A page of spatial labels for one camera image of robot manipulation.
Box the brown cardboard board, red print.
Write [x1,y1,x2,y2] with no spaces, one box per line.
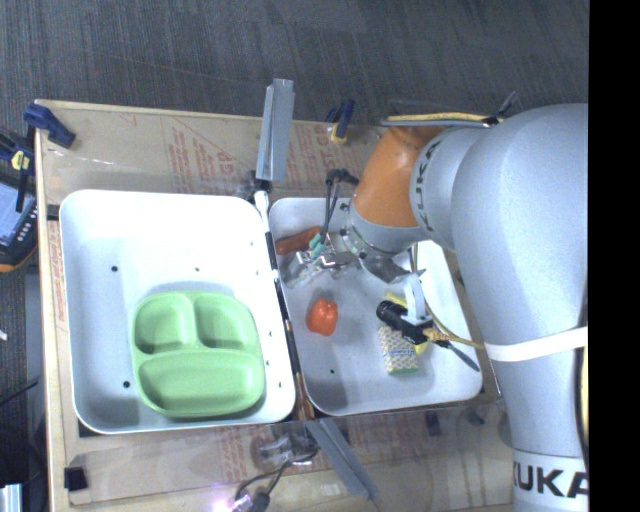
[33,98,503,507]

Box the black cylinder on white bracket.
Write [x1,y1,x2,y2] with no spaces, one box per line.
[375,272,434,346]

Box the orange-red toy pepper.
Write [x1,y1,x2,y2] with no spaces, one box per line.
[305,298,339,337]

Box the green divided plate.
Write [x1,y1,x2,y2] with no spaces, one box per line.
[130,291,266,419]

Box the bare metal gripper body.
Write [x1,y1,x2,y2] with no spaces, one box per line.
[319,202,412,282]

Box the white plastic tray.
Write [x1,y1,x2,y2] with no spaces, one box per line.
[58,188,297,435]
[268,197,484,417]

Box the black block with thin wires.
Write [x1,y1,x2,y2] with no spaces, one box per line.
[258,432,320,467]
[238,172,274,201]

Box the reddish brown toy sausage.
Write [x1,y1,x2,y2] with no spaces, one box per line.
[274,226,324,256]

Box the white and yellow patterned carton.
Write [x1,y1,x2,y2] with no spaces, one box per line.
[378,325,422,376]

